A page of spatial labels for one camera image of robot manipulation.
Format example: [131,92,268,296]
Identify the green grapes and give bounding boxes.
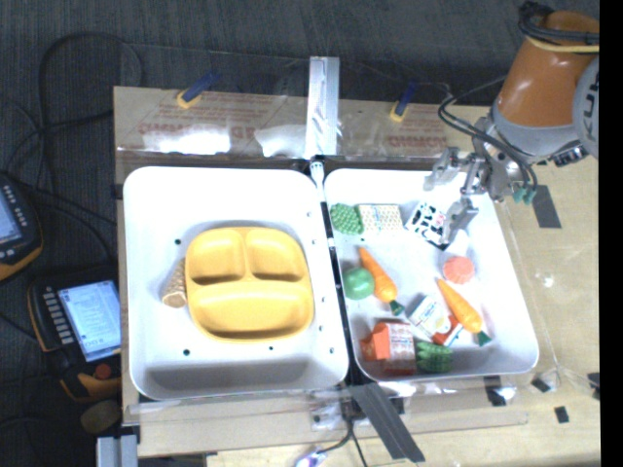
[329,202,365,235]

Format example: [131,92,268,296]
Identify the yellow divided plate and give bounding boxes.
[184,226,315,343]

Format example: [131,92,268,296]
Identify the white patterned packet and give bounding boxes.
[356,202,406,234]

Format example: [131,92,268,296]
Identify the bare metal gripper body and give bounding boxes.
[460,118,534,202]

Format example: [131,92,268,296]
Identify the green pea pods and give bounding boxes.
[414,341,456,375]

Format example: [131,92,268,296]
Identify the tan ice cream cone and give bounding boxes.
[161,257,189,309]

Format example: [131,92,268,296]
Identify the white plastic tray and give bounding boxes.
[122,164,351,403]
[321,167,541,384]

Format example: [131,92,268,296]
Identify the orange carton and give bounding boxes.
[359,320,419,377]

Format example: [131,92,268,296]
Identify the orange round toy food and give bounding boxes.
[442,255,476,286]

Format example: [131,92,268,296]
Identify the white yellow red carton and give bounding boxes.
[405,294,464,347]

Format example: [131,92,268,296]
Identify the black and white carton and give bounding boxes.
[403,201,450,252]

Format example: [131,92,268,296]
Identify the brown cardboard board red print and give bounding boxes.
[112,85,531,457]

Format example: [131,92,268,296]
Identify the green apple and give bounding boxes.
[343,266,377,303]

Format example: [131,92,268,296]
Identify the orange carrot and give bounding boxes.
[435,277,494,348]
[357,246,406,317]

